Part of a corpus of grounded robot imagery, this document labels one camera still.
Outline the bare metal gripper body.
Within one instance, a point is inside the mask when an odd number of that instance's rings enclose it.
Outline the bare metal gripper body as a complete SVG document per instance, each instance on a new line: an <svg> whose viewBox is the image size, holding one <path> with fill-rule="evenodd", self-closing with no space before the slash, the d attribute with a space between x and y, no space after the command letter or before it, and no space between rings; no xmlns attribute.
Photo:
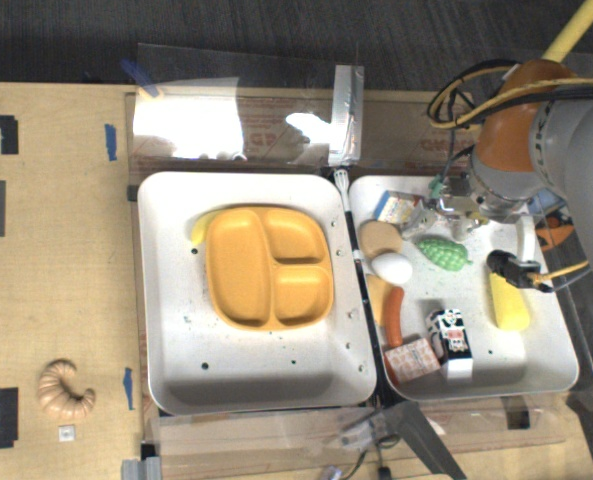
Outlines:
<svg viewBox="0 0 593 480"><path fill-rule="evenodd" d="M529 198L502 195L473 174L447 179L438 199L438 211L445 217L480 222L514 223Z"/></svg>

